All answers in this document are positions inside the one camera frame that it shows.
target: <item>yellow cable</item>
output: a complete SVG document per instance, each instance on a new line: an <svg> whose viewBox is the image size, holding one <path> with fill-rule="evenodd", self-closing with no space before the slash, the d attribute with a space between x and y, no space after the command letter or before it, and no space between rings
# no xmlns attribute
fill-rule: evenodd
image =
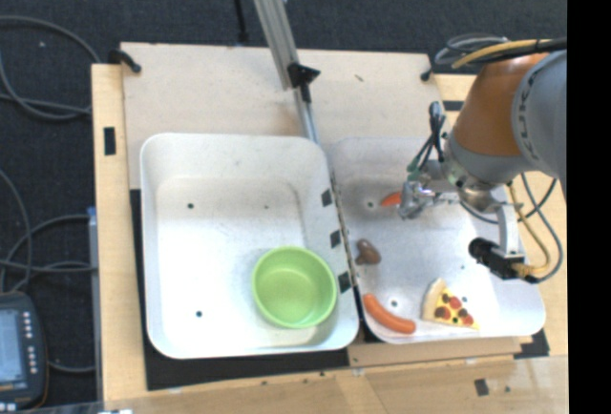
<svg viewBox="0 0 611 414"><path fill-rule="evenodd" d="M482 48L476 52L471 52L466 56L463 56L458 61L454 61L452 64L452 68L460 68L467 63L475 61L476 59L483 58L489 54L497 54L503 53L509 50L514 50L516 48L530 48L531 46L535 46L537 43L549 41L549 39L526 39L524 41L510 41L508 43L495 44L492 46L488 46L487 48Z"/></svg>
<svg viewBox="0 0 611 414"><path fill-rule="evenodd" d="M543 264L543 265L533 266L533 265L526 265L524 263L515 263L513 268L514 268L514 270L519 272L519 274L522 277L526 277L527 275L532 275L534 273L544 272L544 271L547 270L547 268L548 268L548 266L549 266L549 264L550 264L550 262L552 260L551 256L550 256L550 252L548 251L548 249L545 246L545 244L543 244L543 241L541 241L539 239L539 237L537 236L537 233L535 233L535 230L529 224L529 222L527 220L527 217L524 216L524 214L522 213L522 210L516 205L516 203L517 203L517 196L516 196L516 189L514 188L514 185L512 183L510 183L508 185L508 187L509 187L509 194L511 195L511 198L512 198L512 202L516 206L516 212L519 215L520 220L522 221L522 224L524 224L524 227L526 227L526 230L528 231L528 233L537 242L539 248L541 248L541 251L545 255L545 264Z"/></svg>

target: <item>brown mushroom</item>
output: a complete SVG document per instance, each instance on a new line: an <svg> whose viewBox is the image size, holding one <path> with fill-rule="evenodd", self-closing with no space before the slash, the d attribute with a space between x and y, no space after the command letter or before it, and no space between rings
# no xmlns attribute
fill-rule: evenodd
<svg viewBox="0 0 611 414"><path fill-rule="evenodd" d="M356 248L359 250L359 256L356 258L356 263L376 264L382 261L382 255L367 239L359 239L356 242Z"/></svg>

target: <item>white tray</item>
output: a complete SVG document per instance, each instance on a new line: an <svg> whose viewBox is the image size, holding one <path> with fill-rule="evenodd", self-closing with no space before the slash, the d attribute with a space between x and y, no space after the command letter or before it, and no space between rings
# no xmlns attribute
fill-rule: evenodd
<svg viewBox="0 0 611 414"><path fill-rule="evenodd" d="M476 237L498 242L495 225L471 217L458 204L429 208L406 220L396 208L380 207L383 197L401 190L406 167L423 142L423 138L351 138L330 150L352 258L359 255L360 238L368 239L382 255L376 265L353 264L359 293L371 292L388 310L416 322L416 331L405 335L366 313L368 327L379 339L392 343L535 334L545 321L538 288L522 280L499 279L469 255L468 245ZM478 331L419 319L422 299L437 278L467 299L465 306L481 326Z"/></svg>
<svg viewBox="0 0 611 414"><path fill-rule="evenodd" d="M340 349L359 327L351 289L318 326L268 323L250 291L271 248L295 244L348 271L323 151L288 136L162 134L140 155L146 321L176 359Z"/></svg>

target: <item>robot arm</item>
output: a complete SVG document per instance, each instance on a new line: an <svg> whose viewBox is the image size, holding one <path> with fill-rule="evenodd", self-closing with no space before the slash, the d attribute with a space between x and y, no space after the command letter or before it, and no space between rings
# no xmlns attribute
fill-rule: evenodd
<svg viewBox="0 0 611 414"><path fill-rule="evenodd" d="M486 64L443 148L443 116L433 104L432 135L408 167L399 215L416 218L452 198L496 214L499 244L475 239L471 255L503 279L537 281L517 250L516 207L495 198L494 190L525 172L542 171L558 179L566 199L566 61L564 50ZM432 149L437 160L428 159Z"/></svg>

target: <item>light wood surface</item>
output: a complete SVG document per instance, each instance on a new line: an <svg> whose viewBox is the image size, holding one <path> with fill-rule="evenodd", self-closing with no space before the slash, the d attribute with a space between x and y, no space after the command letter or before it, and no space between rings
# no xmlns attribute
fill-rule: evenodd
<svg viewBox="0 0 611 414"><path fill-rule="evenodd" d="M328 56L327 52L318 54ZM377 56L369 59L369 63L375 64L377 60L384 59L384 56L383 53L378 53ZM464 343L460 344L460 354L456 354L456 350L449 351L447 347L444 350L441 345L435 347L411 345L416 347L409 351L408 348L389 344L367 345L355 342L349 349L352 368L325 372L324 377L321 377L319 372L314 372L274 376L268 379L241 379L193 385L174 390L147 391L129 202L124 77L125 70L120 66L93 65L95 190L105 401L118 402L129 399L132 400L132 405L124 406L133 408L138 402L147 404L147 399L156 399L153 404L147 404L144 412L166 412L159 409L162 405L167 407L172 403L175 407L171 409L173 412L194 412L193 409L189 410L189 406L192 407L193 404L190 403L197 402L214 406L216 412L259 412L257 408L261 412L276 409L290 409L294 412L312 410L405 412L400 408L402 402L409 404L418 400L422 404L426 402L425 398L429 397L417 393L418 385L421 383L417 379L418 375L410 373L411 368L419 366L420 369L431 370L427 373L427 385L437 385L441 389L446 373L454 372L456 377L453 377L455 379L453 382L459 382L466 372L477 373L480 371L477 368L481 367L492 368L481 372L486 373L490 378L496 378L495 382L498 384L506 382L499 379L515 377L515 384L518 383L517 379L520 379L521 385L519 395L512 389L511 395L506 393L507 395L503 396L501 394L505 394L504 391L497 392L491 388L492 393L484 400L487 402L485 406L490 407L490 410L482 411L505 412L512 405L517 412L532 412L527 409L520 410L525 409L527 398L532 399L534 403L552 399L554 410L550 412L562 411L564 405L562 392L568 390L568 380L565 375L568 364L565 266L556 278L540 286L540 293L546 303L545 334L552 354L549 358L513 361L512 354L519 351L520 342L528 341L527 338L501 338L490 339L488 342ZM469 90L472 80L471 77L464 75L438 75L430 83L438 87L444 100L461 100ZM115 155L104 155L103 130L107 127L115 128ZM545 192L548 182L549 178L546 176L533 176L532 187L536 195L541 196ZM554 224L565 244L566 206L558 189L546 204L545 210L548 219ZM526 249L530 253L533 249L532 242L529 241L528 236L522 235ZM487 363L485 359L495 360L495 367L481 366ZM484 403L480 402L481 397L473 389L473 381L469 382L471 387L465 386L464 392L470 388L471 390L467 392L469 395L465 394L466 398L476 403L470 406L484 406ZM541 382L545 382L545 388L541 386ZM430 397L427 411L435 412L436 405L435 399Z"/></svg>

